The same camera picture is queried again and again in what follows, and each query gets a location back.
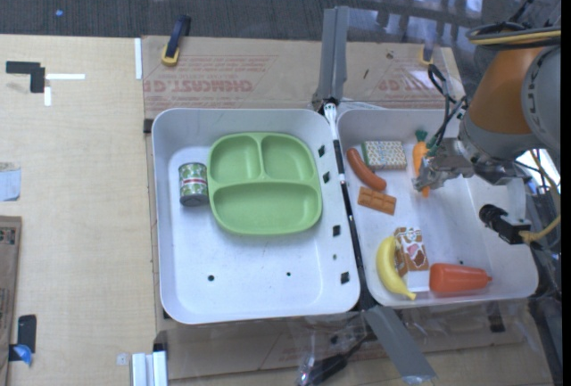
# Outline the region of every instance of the table surface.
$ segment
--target table surface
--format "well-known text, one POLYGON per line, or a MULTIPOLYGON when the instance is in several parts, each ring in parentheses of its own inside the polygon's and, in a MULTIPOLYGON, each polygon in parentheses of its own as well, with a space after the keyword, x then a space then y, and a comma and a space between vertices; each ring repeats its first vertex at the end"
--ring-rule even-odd
MULTIPOLYGON (((40 62, 52 105, 28 76, 0 74, 0 161, 21 166, 21 197, 0 203, 23 221, 12 325, 37 316, 30 367, 10 385, 128 385, 122 360, 150 352, 156 335, 142 81, 134 39, 0 36, 7 61, 40 62)), ((525 342, 427 354, 434 384, 552 384, 533 320, 525 342)), ((295 371, 174 384, 292 384, 295 371)), ((351 362, 331 385, 402 384, 388 359, 351 362)))

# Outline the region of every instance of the orange wafer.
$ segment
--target orange wafer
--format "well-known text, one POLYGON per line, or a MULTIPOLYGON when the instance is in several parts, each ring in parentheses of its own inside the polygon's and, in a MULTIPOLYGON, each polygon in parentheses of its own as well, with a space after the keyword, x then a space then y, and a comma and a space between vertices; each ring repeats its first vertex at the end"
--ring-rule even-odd
POLYGON ((369 207, 370 209, 394 215, 396 198, 362 186, 359 189, 359 198, 357 199, 357 203, 359 205, 369 207))

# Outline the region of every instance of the green can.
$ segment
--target green can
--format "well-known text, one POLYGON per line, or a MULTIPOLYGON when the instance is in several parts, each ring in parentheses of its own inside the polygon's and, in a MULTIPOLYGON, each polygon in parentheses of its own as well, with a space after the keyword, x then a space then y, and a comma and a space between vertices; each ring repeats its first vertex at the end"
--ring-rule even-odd
POLYGON ((188 162, 178 168, 180 203, 187 207, 208 202, 206 166, 201 162, 188 162))

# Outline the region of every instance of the sausage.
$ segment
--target sausage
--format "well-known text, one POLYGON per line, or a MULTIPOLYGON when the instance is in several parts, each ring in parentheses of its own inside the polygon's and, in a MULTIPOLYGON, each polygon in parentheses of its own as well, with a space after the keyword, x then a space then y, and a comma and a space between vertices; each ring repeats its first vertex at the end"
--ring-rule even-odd
POLYGON ((386 180, 379 177, 367 167, 356 148, 347 150, 347 160, 361 182, 374 190, 383 191, 386 188, 386 180))

